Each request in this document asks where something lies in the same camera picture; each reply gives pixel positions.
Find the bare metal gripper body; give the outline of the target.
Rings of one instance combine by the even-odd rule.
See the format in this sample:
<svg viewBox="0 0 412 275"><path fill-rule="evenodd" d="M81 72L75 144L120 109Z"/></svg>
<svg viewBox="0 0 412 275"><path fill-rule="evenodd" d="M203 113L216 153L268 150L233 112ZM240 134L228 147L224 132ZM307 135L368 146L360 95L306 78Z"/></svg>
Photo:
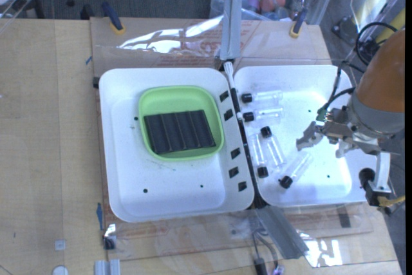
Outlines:
<svg viewBox="0 0 412 275"><path fill-rule="evenodd" d="M331 144L338 145L342 139L352 143L353 150L360 149L367 155L377 155L381 152L379 133L365 126L349 107L333 108L327 112L320 132Z"/></svg>

